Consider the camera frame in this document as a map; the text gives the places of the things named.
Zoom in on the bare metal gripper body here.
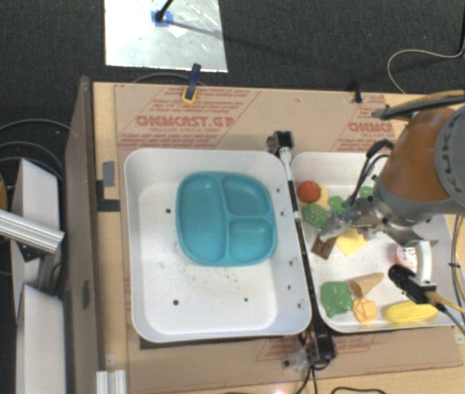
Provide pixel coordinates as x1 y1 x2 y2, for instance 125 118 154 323
343 198 419 242

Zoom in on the green broccoli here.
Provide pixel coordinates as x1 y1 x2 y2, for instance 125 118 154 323
328 195 347 215

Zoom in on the brown chocolate bar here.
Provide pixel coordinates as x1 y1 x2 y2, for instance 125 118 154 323
311 236 338 260

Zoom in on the green sprinkled doughnut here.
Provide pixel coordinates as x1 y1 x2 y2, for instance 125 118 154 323
301 203 331 228

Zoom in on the yellow cheese slice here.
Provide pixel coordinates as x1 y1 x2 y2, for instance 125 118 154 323
334 227 369 258

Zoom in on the thin black and white rod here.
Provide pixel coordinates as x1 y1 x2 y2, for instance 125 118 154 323
279 147 329 344

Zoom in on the red tomato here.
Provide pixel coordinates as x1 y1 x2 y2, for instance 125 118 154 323
296 180 321 204

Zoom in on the white plastic tray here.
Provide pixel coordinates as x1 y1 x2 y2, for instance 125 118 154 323
290 150 465 334
123 147 314 343

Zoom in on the tan ice cream cone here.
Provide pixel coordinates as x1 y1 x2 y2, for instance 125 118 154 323
348 272 385 301

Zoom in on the green lettuce leaf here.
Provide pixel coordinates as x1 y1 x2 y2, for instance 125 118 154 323
319 281 355 319

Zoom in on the orange toy food piece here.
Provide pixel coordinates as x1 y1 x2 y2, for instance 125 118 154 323
352 296 379 325

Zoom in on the yellow corn cob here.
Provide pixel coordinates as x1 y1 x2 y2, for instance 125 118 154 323
384 300 440 325

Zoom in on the blue divided plate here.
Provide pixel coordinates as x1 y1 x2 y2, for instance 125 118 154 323
174 171 279 268

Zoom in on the brown cardboard board red print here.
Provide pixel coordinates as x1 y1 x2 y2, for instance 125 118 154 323
113 83 464 383

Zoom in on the black cylinder on white bracket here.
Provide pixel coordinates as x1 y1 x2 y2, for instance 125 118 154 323
387 239 439 305

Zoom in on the black block with thin wires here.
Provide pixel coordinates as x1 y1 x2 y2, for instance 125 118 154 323
283 329 337 372
266 130 296 153

